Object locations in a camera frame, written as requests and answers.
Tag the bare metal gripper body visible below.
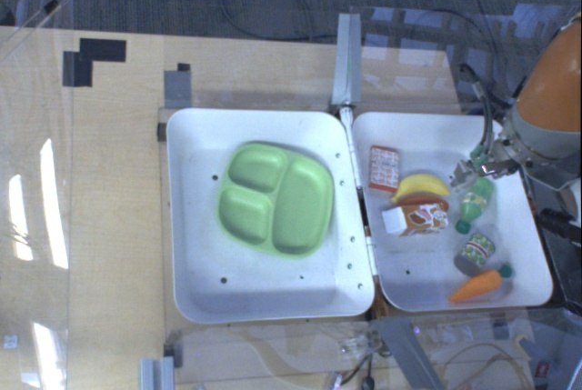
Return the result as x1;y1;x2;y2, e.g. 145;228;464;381
477;135;532;179

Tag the green plastic bottle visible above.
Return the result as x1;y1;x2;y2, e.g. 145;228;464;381
455;176;496;235

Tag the yellow banana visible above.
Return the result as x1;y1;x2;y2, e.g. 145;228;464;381
390;173;452;205

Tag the orange and white carton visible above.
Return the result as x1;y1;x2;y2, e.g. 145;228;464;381
380;202;451;238

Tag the orange and white packet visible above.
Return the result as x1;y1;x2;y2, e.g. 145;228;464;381
367;145;402;194

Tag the green and white can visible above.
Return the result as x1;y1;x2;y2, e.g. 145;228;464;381
453;233;497;277

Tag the white plastic tray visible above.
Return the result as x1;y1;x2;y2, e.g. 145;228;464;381
352;111;555;314
166;107;376;325

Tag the orange carrot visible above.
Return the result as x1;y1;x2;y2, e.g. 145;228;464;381
448;264;515;305

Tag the green divided plate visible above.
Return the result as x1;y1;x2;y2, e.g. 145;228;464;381
216;142;336;262

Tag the black cylinder on white bracket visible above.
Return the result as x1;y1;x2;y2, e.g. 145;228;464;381
537;177;582;245

